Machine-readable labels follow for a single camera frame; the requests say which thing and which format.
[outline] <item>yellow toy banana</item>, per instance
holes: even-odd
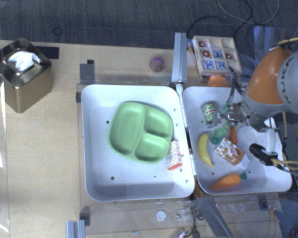
[[[205,162],[206,164],[209,164],[210,167],[214,167],[210,160],[210,156],[207,150],[207,144],[209,140],[209,134],[204,133],[202,136],[200,136],[198,143],[197,143],[197,148],[198,148],[198,154],[200,159]]]

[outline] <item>wooden table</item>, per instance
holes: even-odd
[[[10,41],[0,41],[0,49]],[[96,75],[111,79],[171,78],[173,50],[33,43],[59,47],[52,59],[52,92],[22,114],[6,105],[6,138],[11,238],[64,238],[66,221],[79,219],[80,186],[76,85],[79,64],[95,61]],[[149,61],[161,56],[165,69],[155,73]],[[198,73],[188,57],[188,79]],[[107,233],[90,238],[170,237],[178,228]],[[206,225],[198,227],[211,237]]]

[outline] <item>metal box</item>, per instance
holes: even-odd
[[[18,51],[34,53],[41,63],[18,71],[7,59]],[[4,80],[5,102],[17,113],[26,111],[52,90],[52,64],[28,40],[19,38],[0,50],[0,77]]]

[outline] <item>gray floor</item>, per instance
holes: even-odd
[[[174,32],[185,32],[201,16],[205,19],[191,35],[232,36],[229,27],[211,24],[242,23],[226,15],[218,0],[0,0],[1,38],[30,41],[168,48]],[[277,0],[247,0],[253,9],[251,20],[263,22],[274,13]],[[242,0],[221,0],[227,11],[247,18],[249,7]],[[280,0],[279,10],[268,23],[298,29],[298,0]],[[241,32],[236,37],[245,38]]]

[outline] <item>green can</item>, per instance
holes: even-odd
[[[214,119],[218,118],[218,111],[213,103],[207,103],[202,107],[202,112],[207,124],[211,124]]]

